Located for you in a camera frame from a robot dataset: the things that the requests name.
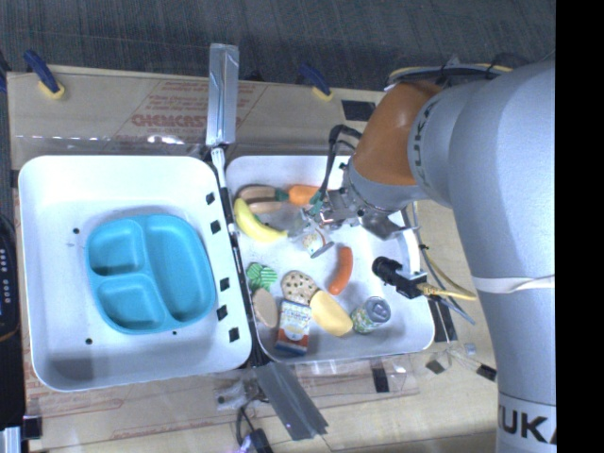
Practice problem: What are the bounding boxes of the brown cardboard board red print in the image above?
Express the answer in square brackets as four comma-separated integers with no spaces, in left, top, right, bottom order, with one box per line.
[7,63,499,453]

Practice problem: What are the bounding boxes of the brown hot dog bun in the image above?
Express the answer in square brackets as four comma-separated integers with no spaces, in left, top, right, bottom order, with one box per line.
[237,184,284,216]

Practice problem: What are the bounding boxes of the orange and white carton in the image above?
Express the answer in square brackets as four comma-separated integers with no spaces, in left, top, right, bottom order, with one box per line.
[273,299,313,357]

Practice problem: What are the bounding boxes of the brown oval bread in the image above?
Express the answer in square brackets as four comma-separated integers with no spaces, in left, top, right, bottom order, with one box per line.
[251,288,280,330]

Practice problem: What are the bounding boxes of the tan dotted biscuit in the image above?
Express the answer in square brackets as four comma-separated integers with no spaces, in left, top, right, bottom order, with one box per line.
[279,270,320,307]

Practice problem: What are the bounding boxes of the green striped pickle slices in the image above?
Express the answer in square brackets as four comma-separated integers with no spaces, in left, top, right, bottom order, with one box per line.
[245,261,279,294]

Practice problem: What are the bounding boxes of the yellow lemon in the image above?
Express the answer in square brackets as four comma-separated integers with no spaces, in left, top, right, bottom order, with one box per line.
[309,290,355,339]

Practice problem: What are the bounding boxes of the black cylinder on white bracket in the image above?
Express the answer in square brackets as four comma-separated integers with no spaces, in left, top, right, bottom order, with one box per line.
[362,210,428,301]

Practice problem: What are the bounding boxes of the blue divided plate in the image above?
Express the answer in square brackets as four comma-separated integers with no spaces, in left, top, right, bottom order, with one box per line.
[84,213,219,336]

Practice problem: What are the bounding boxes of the green printed can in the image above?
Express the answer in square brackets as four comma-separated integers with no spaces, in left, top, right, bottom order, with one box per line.
[349,295,393,336]

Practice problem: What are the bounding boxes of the orange sausage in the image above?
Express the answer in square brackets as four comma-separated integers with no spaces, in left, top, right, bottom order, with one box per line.
[327,245,355,297]

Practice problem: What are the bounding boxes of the white plastic tray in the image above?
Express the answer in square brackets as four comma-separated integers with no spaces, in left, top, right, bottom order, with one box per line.
[225,154,436,364]
[17,154,253,393]

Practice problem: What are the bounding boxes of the yellow banana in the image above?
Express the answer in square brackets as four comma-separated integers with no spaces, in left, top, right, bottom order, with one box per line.
[233,197,290,245]

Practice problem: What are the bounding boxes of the orange carrot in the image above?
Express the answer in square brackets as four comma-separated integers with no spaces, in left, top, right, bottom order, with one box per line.
[275,184,323,208]

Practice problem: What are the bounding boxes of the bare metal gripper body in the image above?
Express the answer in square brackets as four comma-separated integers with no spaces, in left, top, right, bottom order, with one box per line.
[309,188,375,231]

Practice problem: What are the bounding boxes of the small white and orange can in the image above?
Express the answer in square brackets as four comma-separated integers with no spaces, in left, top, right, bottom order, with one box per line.
[301,227,336,260]

